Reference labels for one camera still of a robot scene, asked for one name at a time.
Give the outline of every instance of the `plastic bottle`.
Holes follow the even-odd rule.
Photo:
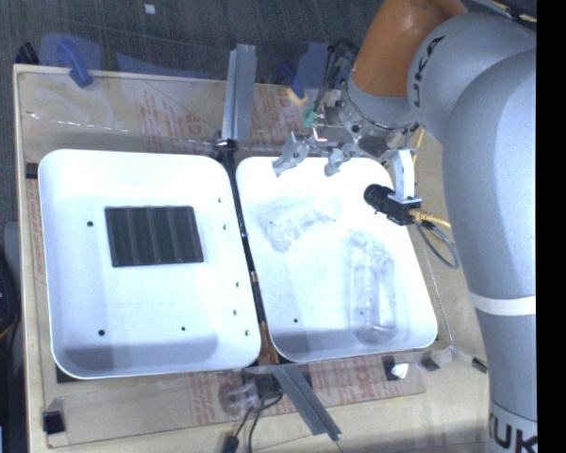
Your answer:
[[[360,341],[380,343],[396,333],[394,262],[379,243],[357,250],[351,298],[352,328]]]

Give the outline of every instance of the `gray floor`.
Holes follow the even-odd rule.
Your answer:
[[[537,0],[498,0],[537,14]],[[308,42],[339,38],[360,45],[383,0],[0,0],[0,254],[5,226],[17,219],[11,69],[17,49],[31,42],[42,63],[58,65],[55,38],[88,42],[89,66],[122,68],[138,62],[224,77],[228,51],[237,42],[258,53],[258,81],[280,82],[284,61],[297,64]],[[144,4],[156,7],[145,13]],[[0,344],[0,425],[10,402],[23,399],[7,386]],[[15,436],[14,432],[6,436]]]

